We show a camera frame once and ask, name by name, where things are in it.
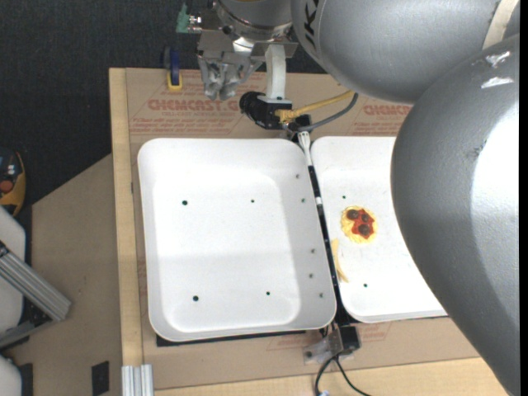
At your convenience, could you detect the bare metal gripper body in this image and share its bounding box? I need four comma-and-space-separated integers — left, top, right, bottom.
196, 1, 299, 66

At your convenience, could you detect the white plastic tray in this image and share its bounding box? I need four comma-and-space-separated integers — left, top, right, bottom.
309, 135, 449, 324
136, 137, 337, 342

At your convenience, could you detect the thin black and white rod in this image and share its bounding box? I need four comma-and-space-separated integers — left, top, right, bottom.
296, 131, 346, 328

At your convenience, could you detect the yellow spaghetti with meatballs toy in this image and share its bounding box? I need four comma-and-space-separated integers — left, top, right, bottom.
340, 205, 379, 246

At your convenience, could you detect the brown cardboard board red print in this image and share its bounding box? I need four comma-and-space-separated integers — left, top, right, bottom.
123, 67, 482, 391

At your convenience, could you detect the black cylinder on white bracket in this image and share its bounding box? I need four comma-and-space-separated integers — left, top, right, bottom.
238, 44, 312, 132

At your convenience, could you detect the black block with thin wires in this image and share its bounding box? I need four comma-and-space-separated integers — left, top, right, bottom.
304, 325, 362, 365

